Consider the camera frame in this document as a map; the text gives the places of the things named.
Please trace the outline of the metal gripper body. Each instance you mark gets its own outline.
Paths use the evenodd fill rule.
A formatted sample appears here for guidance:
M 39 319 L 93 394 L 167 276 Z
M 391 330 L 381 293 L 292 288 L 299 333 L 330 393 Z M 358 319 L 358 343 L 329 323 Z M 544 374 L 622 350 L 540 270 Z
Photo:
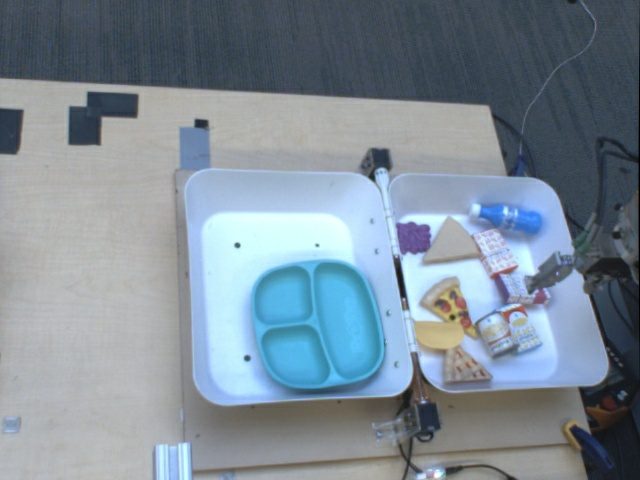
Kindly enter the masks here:
M 630 278 L 639 282 L 639 210 L 628 202 L 618 211 L 612 231 L 605 231 L 593 214 L 574 240 L 574 266 L 589 284 Z

